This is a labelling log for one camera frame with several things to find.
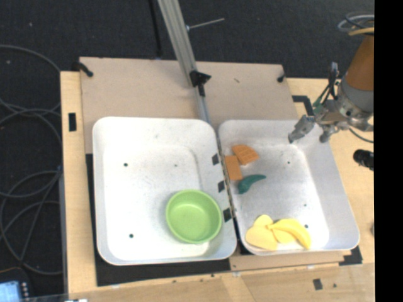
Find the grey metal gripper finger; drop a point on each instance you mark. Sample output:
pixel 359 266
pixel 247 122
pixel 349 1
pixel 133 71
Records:
pixel 327 132
pixel 302 127

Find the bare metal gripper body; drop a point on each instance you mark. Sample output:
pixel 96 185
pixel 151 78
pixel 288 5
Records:
pixel 340 115

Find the white plastic tray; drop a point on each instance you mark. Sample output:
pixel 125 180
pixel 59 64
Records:
pixel 141 175
pixel 292 187

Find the orange waffle biscuit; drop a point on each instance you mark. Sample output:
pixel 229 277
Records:
pixel 246 154

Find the dark green chili pepper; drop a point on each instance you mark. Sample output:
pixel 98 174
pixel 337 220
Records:
pixel 247 183

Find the orange square cracker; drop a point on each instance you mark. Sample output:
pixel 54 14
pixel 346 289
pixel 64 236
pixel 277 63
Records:
pixel 233 168

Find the thin black and white rod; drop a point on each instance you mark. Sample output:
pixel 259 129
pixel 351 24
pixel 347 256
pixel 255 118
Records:
pixel 227 184

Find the yellow banana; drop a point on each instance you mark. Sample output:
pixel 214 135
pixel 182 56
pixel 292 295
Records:
pixel 297 230

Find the small pale yellow chip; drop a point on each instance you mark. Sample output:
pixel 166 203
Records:
pixel 285 237

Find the large pale yellow chip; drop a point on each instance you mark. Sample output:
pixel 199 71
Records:
pixel 259 236

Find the light green bowl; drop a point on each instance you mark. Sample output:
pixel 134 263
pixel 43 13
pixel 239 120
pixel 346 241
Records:
pixel 193 215

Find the brown cardboard board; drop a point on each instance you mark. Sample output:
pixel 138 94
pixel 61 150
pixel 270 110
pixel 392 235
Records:
pixel 138 90

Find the black cylinder on white bracket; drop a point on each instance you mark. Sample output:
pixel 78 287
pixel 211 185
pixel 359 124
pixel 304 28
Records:
pixel 363 157

